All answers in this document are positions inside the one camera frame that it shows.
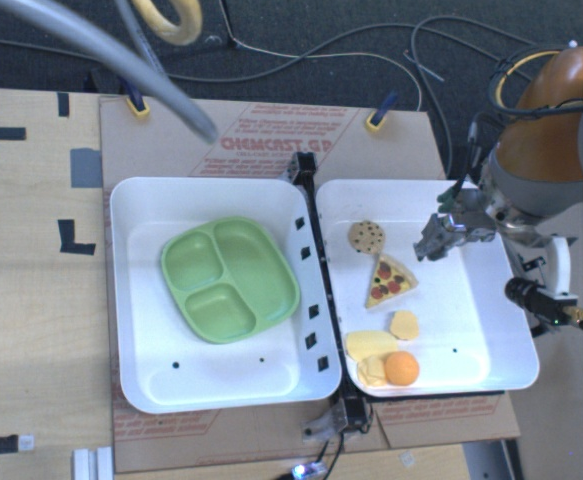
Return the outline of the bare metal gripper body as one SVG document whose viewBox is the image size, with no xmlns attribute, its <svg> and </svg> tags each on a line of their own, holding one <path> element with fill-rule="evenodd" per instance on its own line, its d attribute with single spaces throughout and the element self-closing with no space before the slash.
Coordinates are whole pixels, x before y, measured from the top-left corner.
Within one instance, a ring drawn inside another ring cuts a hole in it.
<svg viewBox="0 0 583 480">
<path fill-rule="evenodd" d="M 437 215 L 444 227 L 465 227 L 465 236 L 457 245 L 489 242 L 496 234 L 526 247 L 544 247 L 551 241 L 537 230 L 543 218 L 514 207 L 499 189 L 452 186 L 437 197 L 437 202 Z"/>
</svg>

